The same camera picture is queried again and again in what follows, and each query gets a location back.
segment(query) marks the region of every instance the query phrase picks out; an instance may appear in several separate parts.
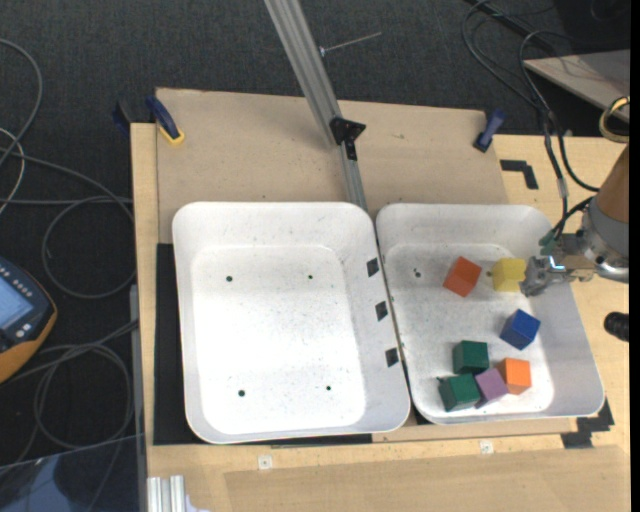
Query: plastic tray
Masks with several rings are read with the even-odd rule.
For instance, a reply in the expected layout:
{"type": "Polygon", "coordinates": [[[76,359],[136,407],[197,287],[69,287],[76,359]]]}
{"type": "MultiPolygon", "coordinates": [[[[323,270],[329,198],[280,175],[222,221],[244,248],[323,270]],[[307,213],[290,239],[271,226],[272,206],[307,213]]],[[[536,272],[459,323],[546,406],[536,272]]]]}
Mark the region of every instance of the plastic tray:
{"type": "Polygon", "coordinates": [[[173,220],[186,414],[211,443],[393,430],[409,392],[373,222],[346,203],[173,220]]]}
{"type": "Polygon", "coordinates": [[[494,291],[488,275],[499,258],[538,254],[537,242],[551,228],[542,213],[513,205],[394,204],[379,212],[376,226],[412,399],[425,418],[452,424],[587,416],[601,408],[604,391],[570,285],[527,298],[494,291]],[[483,268],[465,298],[442,286],[458,256],[483,268]],[[499,338],[516,308],[542,322],[522,351],[499,338]],[[446,412],[437,379],[453,375],[451,351],[463,339],[487,342],[492,365],[504,357],[528,360],[533,386],[482,408],[446,412]]]}

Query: black mat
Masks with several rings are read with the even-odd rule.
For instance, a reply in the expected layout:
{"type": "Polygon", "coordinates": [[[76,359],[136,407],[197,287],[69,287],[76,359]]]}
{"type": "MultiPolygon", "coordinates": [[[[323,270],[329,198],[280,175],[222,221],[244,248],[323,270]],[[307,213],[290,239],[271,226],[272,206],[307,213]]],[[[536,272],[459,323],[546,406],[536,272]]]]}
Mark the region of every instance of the black mat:
{"type": "MultiPolygon", "coordinates": [[[[155,396],[153,443],[202,443],[189,427],[185,415],[180,319],[173,245],[157,247],[157,297],[155,343],[155,396]]],[[[321,436],[273,442],[269,445],[327,445],[370,443],[371,435],[321,436]]]]}

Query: green block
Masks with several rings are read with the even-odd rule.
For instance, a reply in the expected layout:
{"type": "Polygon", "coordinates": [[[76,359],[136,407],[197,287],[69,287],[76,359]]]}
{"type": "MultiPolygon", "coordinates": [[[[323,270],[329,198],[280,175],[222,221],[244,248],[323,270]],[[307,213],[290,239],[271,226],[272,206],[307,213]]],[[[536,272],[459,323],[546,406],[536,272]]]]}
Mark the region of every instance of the green block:
{"type": "Polygon", "coordinates": [[[453,349],[453,373],[480,373],[489,369],[489,347],[483,341],[463,340],[453,349]]]}
{"type": "Polygon", "coordinates": [[[447,412],[469,409],[480,400],[480,390],[471,373],[440,380],[438,391],[447,412]]]}

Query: block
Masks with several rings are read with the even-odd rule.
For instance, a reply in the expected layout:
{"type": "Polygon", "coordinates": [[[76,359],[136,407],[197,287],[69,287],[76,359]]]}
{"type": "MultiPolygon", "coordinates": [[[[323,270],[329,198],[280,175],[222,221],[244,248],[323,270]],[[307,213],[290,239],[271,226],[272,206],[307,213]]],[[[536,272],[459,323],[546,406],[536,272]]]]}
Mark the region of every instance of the block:
{"type": "Polygon", "coordinates": [[[469,409],[480,400],[478,385],[470,373],[439,380],[438,391],[447,412],[469,409]]]}
{"type": "Polygon", "coordinates": [[[497,368],[489,368],[475,375],[475,379],[480,391],[480,401],[476,404],[477,408],[493,403],[509,393],[509,388],[497,368]]]}
{"type": "Polygon", "coordinates": [[[500,258],[491,269],[493,289],[497,292],[519,292],[527,262],[520,258],[500,258]]]}
{"type": "Polygon", "coordinates": [[[496,365],[509,393],[519,395],[531,387],[529,361],[506,357],[496,365]]]}
{"type": "Polygon", "coordinates": [[[539,327],[540,320],[521,309],[516,309],[504,323],[500,339],[518,350],[523,350],[535,339],[539,327]]]}
{"type": "Polygon", "coordinates": [[[489,368],[489,347],[482,341],[462,340],[453,348],[453,373],[480,373],[489,368]]]}
{"type": "Polygon", "coordinates": [[[482,272],[480,265],[460,256],[449,270],[442,286],[461,297],[466,297],[478,283],[480,272],[482,272]]]}

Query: white cable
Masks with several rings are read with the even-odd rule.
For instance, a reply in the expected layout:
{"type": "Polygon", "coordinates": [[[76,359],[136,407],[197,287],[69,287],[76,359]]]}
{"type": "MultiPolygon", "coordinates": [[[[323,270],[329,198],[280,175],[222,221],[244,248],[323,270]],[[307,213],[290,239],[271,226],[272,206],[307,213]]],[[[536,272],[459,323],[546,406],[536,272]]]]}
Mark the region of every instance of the white cable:
{"type": "Polygon", "coordinates": [[[9,205],[9,202],[15,197],[16,192],[18,192],[18,189],[22,184],[22,178],[24,178],[24,170],[26,168],[26,163],[25,163],[26,161],[24,159],[24,156],[25,156],[24,149],[22,148],[22,145],[20,144],[20,142],[16,141],[16,136],[13,133],[11,133],[9,130],[5,130],[2,127],[0,127],[0,133],[4,133],[7,137],[9,137],[11,140],[13,140],[13,142],[16,143],[16,148],[18,148],[18,152],[20,153],[20,156],[23,157],[20,159],[20,173],[18,174],[18,179],[16,180],[16,184],[13,186],[13,190],[7,197],[7,202],[2,206],[0,206],[0,215],[2,215],[5,208],[9,205]]]}

